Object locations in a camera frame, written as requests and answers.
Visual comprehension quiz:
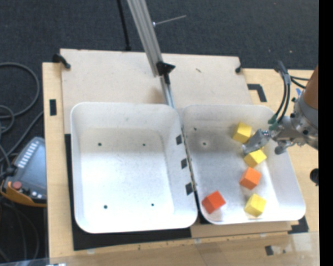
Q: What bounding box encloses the pale wood board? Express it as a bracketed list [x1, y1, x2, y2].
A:
[59, 48, 294, 238]

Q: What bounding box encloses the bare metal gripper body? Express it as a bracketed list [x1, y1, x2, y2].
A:
[269, 112, 319, 151]

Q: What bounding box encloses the yellow cube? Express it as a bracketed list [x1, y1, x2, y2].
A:
[232, 121, 253, 144]
[243, 148, 268, 168]
[244, 193, 268, 218]

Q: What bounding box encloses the white plastic tray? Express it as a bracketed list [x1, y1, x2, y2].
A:
[180, 104, 307, 226]
[70, 101, 198, 234]

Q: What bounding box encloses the orange cube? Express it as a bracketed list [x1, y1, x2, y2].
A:
[201, 190, 226, 214]
[239, 167, 263, 191]

